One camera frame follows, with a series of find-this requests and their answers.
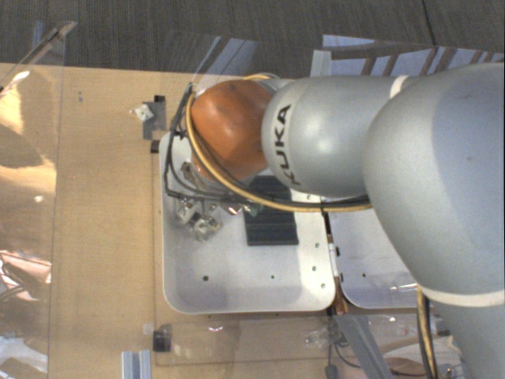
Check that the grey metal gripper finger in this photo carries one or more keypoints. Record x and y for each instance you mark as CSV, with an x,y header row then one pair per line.
x,y
206,228
185,211

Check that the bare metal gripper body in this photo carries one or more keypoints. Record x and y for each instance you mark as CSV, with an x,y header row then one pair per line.
x,y
194,184

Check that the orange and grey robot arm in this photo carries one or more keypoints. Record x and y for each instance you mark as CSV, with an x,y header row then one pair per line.
x,y
414,164

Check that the white plastic tray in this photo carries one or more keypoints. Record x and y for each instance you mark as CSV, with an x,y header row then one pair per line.
x,y
244,278
371,259

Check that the black cylinder on white bracket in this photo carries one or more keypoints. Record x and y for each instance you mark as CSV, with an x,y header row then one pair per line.
x,y
272,223

